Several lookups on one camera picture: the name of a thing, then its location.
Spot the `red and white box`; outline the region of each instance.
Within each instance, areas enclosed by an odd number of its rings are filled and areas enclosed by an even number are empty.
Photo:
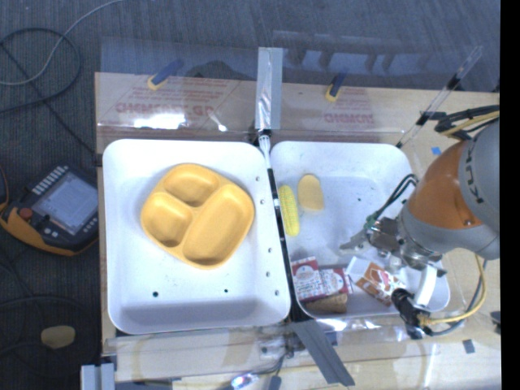
[[[299,301],[313,301],[327,295],[315,257],[302,258],[291,263],[292,280]]]
[[[405,288],[405,284],[396,276],[388,273],[381,266],[370,260],[352,257],[345,269],[356,286],[375,297],[386,306],[392,304],[392,293],[398,288]]]
[[[350,278],[345,275],[342,268],[320,269],[323,285],[327,295],[336,293],[352,293],[352,284]]]

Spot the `yellow cable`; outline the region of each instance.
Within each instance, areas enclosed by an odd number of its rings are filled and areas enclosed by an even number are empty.
[[[475,260],[477,261],[477,265],[479,266],[479,272],[480,272],[480,278],[482,279],[482,293],[480,294],[479,302],[471,309],[467,310],[464,314],[460,314],[457,316],[452,316],[450,318],[428,318],[425,315],[419,315],[419,322],[421,327],[425,327],[426,325],[435,325],[438,323],[451,323],[460,321],[461,319],[465,319],[470,317],[472,314],[477,312],[480,307],[483,305],[484,301],[486,300],[486,294],[487,294],[487,285],[486,285],[486,276],[484,274],[484,268],[482,263],[479,260],[479,257],[477,255],[474,256]]]
[[[453,133],[458,132],[459,130],[462,130],[463,128],[466,128],[472,124],[479,123],[481,121],[485,121],[488,119],[495,119],[501,114],[501,111],[493,111],[492,113],[481,115],[479,117],[475,117],[474,119],[468,119],[464,123],[459,124],[458,126],[449,128],[448,130],[444,130],[443,132],[439,133],[441,136],[447,136],[450,137]]]

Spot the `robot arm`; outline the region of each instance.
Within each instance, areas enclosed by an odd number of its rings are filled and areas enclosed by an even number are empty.
[[[457,247],[500,257],[499,144],[496,121],[430,165],[397,220],[406,264],[422,270]]]
[[[436,269],[444,254],[468,249],[485,260],[500,257],[500,122],[445,150],[427,169],[395,219],[382,218],[363,233],[377,249],[392,255],[396,267],[421,271],[414,294],[392,295],[407,326],[427,317]],[[341,249],[347,249],[358,238]]]

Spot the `small toy food item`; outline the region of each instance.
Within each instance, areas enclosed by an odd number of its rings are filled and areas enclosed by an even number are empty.
[[[323,209],[323,191],[316,176],[307,174],[300,179],[298,182],[298,202],[309,210]]]
[[[352,257],[344,273],[350,276],[356,286],[386,306],[392,304],[394,290],[406,287],[395,275],[365,258]]]
[[[307,302],[306,309],[312,312],[335,312],[345,314],[347,312],[347,293],[337,293],[327,297],[322,297],[317,301]]]
[[[312,301],[326,296],[318,261],[314,256],[291,262],[291,269],[298,301]]]
[[[300,232],[300,219],[293,190],[287,185],[282,185],[278,190],[278,197],[285,233],[288,236],[297,236]]]
[[[52,349],[67,347],[74,342],[76,330],[68,325],[48,327],[40,334],[41,342]]]
[[[244,189],[195,163],[173,167],[141,209],[145,234],[161,249],[201,269],[224,264],[253,219],[253,200]]]

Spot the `black cable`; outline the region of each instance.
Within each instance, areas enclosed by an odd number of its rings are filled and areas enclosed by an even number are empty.
[[[0,110],[0,114],[4,114],[10,111],[23,109],[29,106],[34,106],[36,104],[43,104],[47,107],[49,112],[58,120],[58,122],[62,125],[62,127],[81,145],[83,146],[89,153],[92,155],[95,155],[95,150],[91,148],[81,137],[79,137],[61,118],[60,114],[48,103],[48,101],[52,98],[56,98],[57,96],[61,95],[62,93],[65,93],[67,90],[69,90],[72,85],[76,82],[78,77],[81,73],[81,67],[82,67],[82,58],[80,55],[80,51],[77,48],[77,46],[66,36],[64,36],[60,32],[56,32],[52,29],[48,28],[23,28],[17,31],[14,31],[4,37],[2,40],[0,40],[0,47],[4,50],[4,52],[7,54],[9,59],[16,65],[16,67],[22,72],[22,74],[29,78],[29,74],[25,71],[24,67],[18,62],[18,60],[14,57],[14,55],[5,47],[4,42],[6,42],[9,38],[13,37],[14,35],[21,34],[21,33],[28,33],[28,32],[45,32],[45,33],[52,33],[56,36],[59,36],[62,38],[74,51],[74,58],[76,60],[76,69],[74,72],[73,77],[70,79],[68,83],[66,83],[61,89],[58,91],[49,94],[49,95],[43,95],[40,91],[40,89],[35,85],[33,81],[30,81],[28,84],[31,85],[32,89],[35,91],[35,93],[38,96],[38,99],[30,101],[30,102],[24,102],[22,104],[16,105],[16,106],[9,106],[2,110]]]
[[[109,2],[106,2],[104,4],[102,4],[101,6],[98,6],[98,7],[95,7],[93,8],[91,11],[89,11],[88,13],[82,15],[79,19],[77,19],[64,33],[60,33],[60,38],[58,39],[58,41],[56,42],[56,44],[54,45],[53,49],[50,51],[50,54],[49,54],[49,57],[47,58],[47,60],[45,61],[45,64],[43,66],[43,68],[34,76],[30,76],[28,77],[26,80],[23,80],[23,81],[18,81],[18,82],[10,82],[10,81],[2,81],[0,80],[0,85],[7,85],[7,86],[18,86],[18,85],[26,85],[28,84],[29,82],[32,82],[33,80],[35,80],[36,78],[40,77],[47,69],[47,67],[49,66],[49,63],[50,63],[50,60],[54,57],[54,54],[56,52],[56,50],[58,49],[58,47],[61,45],[61,43],[63,42],[64,38],[78,25],[80,24],[82,21],[84,21],[85,19],[89,18],[91,15],[93,15],[94,13],[97,13],[98,11],[106,8],[106,7],[109,7],[109,6],[112,6],[114,4],[117,4],[117,3],[121,3],[121,2],[130,2],[132,0],[112,0],[112,1],[109,1]]]
[[[401,182],[396,186],[396,188],[393,190],[390,197],[388,197],[387,201],[379,208],[373,216],[375,219],[377,219],[383,212],[386,210],[392,203],[394,203],[404,192],[405,190],[412,184],[416,185],[418,183],[418,177],[410,173],[406,175]]]
[[[58,297],[58,296],[52,296],[52,295],[45,295],[45,296],[35,296],[29,286],[20,278],[18,273],[16,272],[15,268],[12,266],[10,260],[7,258],[7,256],[4,255],[5,262],[0,263],[0,269],[4,272],[6,272],[8,275],[11,276],[15,280],[15,286],[18,289],[19,293],[21,294],[21,297],[17,297],[14,299],[10,299],[8,301],[0,301],[0,311],[9,310],[16,306],[25,306],[24,310],[20,311],[20,316],[22,317],[20,322],[17,322],[17,325],[19,325],[19,330],[16,332],[15,337],[13,338],[12,334],[9,335],[9,338],[4,333],[3,330],[0,330],[2,333],[2,338],[6,343],[2,344],[2,347],[0,347],[0,358],[14,355],[18,359],[19,362],[21,362],[32,374],[45,378],[45,379],[62,379],[66,378],[70,375],[77,374],[80,371],[80,366],[84,364],[85,362],[93,362],[97,356],[98,356],[98,328],[97,324],[95,323],[95,320],[91,316],[91,314],[84,308],[79,302],[75,301],[74,299],[68,298],[68,297]],[[84,362],[79,362],[78,360],[78,366],[73,366],[71,359],[69,357],[63,356],[59,349],[52,349],[51,347],[43,344],[42,342],[38,340],[23,340],[23,329],[25,326],[25,323],[28,319],[34,321],[37,323],[38,330],[43,330],[45,326],[44,322],[44,316],[43,316],[43,309],[45,307],[45,303],[49,302],[55,302],[59,303],[65,306],[74,307],[75,309],[79,310],[80,312],[80,319],[82,323],[86,323],[91,328],[91,335],[86,334],[84,336],[78,334],[76,336],[80,336],[80,338],[83,340],[84,337],[86,338],[87,347],[86,349],[83,349],[80,351],[80,355],[84,356],[86,354],[86,357],[84,358]],[[37,309],[37,316],[31,316],[31,314],[28,312],[27,304],[33,304],[35,305]],[[3,317],[3,324],[2,326],[6,326],[6,318]],[[65,347],[66,350],[69,347],[72,347],[73,344],[70,344],[69,346]],[[54,356],[55,361],[59,363],[62,368],[59,370],[53,369],[53,372],[50,373],[48,371],[42,371],[37,369],[36,367],[32,366],[29,362],[24,360],[19,354],[19,350],[21,349],[31,349],[31,353],[34,353],[35,349],[45,349],[45,351],[48,354],[52,354]],[[48,357],[48,354],[45,355],[45,359],[47,362],[50,360]]]
[[[500,106],[498,105],[490,105],[490,106],[481,106],[476,108],[470,108],[467,110],[457,111],[452,114],[439,113],[433,120],[438,123],[435,125],[434,130],[438,133],[446,132],[450,128],[454,128],[457,121],[464,119],[474,119],[483,115],[488,115],[494,113],[495,111],[499,111]],[[471,132],[475,132],[482,127],[487,126],[488,124],[497,121],[498,118],[490,119],[488,121],[484,121],[478,125],[475,125],[472,128],[460,129],[451,134],[452,137],[456,137],[459,140],[470,140],[472,137],[470,135]]]
[[[18,109],[25,108],[25,107],[28,107],[28,106],[32,106],[34,104],[40,104],[40,103],[42,103],[42,102],[44,102],[46,100],[50,100],[51,98],[55,98],[58,95],[61,95],[62,93],[67,91],[72,86],[72,84],[74,84],[74,82],[76,81],[76,79],[80,75],[81,65],[82,65],[83,61],[82,61],[82,58],[81,58],[81,55],[80,55],[80,50],[71,41],[71,39],[69,39],[68,37],[64,36],[62,33],[56,32],[53,29],[49,29],[49,28],[22,28],[22,29],[18,29],[18,30],[15,30],[14,32],[9,33],[7,36],[5,36],[2,39],[0,39],[0,47],[2,47],[2,49],[7,54],[9,59],[16,64],[16,66],[20,69],[20,71],[24,74],[25,77],[28,77],[27,72],[22,68],[22,66],[18,63],[18,61],[11,54],[11,52],[5,47],[4,44],[9,39],[11,39],[12,37],[14,37],[16,35],[20,35],[20,34],[23,34],[23,33],[30,33],[30,32],[51,33],[51,34],[54,34],[54,35],[62,38],[72,48],[72,50],[74,51],[74,58],[76,60],[76,70],[75,70],[74,76],[72,77],[72,79],[70,80],[70,82],[67,85],[65,85],[63,88],[59,89],[58,91],[55,91],[54,93],[51,93],[51,94],[45,95],[45,96],[43,96],[43,95],[41,95],[39,93],[38,96],[40,98],[38,98],[36,100],[33,100],[33,101],[30,101],[30,102],[24,102],[24,103],[17,104],[17,105],[14,105],[14,106],[5,107],[5,108],[0,110],[0,114],[7,113],[7,112],[13,111],[13,110],[18,110]]]
[[[278,369],[275,374],[269,378],[269,384],[267,390],[279,390],[282,385],[282,379],[280,377],[280,370],[282,369],[282,364],[284,363],[285,355],[279,360]]]
[[[287,356],[287,353],[284,353],[278,360],[276,361],[276,364],[274,366],[271,366],[269,368],[266,368],[265,370],[253,370],[252,373],[256,375],[265,375],[265,374],[271,374],[276,373],[279,374],[280,370],[282,369],[282,365],[284,364],[284,359]]]

